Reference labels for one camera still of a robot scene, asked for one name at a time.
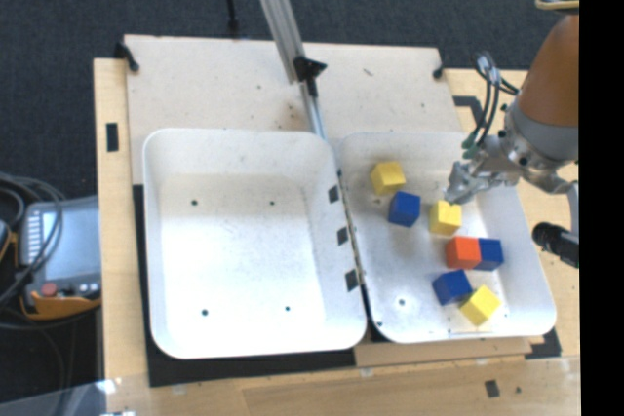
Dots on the pale flat board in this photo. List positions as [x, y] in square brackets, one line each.
[219, 83]

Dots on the blue cube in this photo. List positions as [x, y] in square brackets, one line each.
[451, 287]
[403, 209]
[491, 254]

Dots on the black cylinder on white bracket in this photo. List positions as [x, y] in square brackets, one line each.
[556, 241]

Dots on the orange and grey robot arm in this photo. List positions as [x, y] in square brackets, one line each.
[551, 83]

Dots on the white plastic tray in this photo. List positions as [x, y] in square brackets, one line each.
[414, 258]
[244, 248]

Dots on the yellow cube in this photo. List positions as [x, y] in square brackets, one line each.
[387, 177]
[444, 219]
[480, 305]

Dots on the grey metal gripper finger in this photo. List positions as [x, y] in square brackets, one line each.
[466, 199]
[450, 196]

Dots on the orange cube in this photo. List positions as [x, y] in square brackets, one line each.
[462, 253]

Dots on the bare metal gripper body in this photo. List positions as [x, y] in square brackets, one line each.
[492, 163]

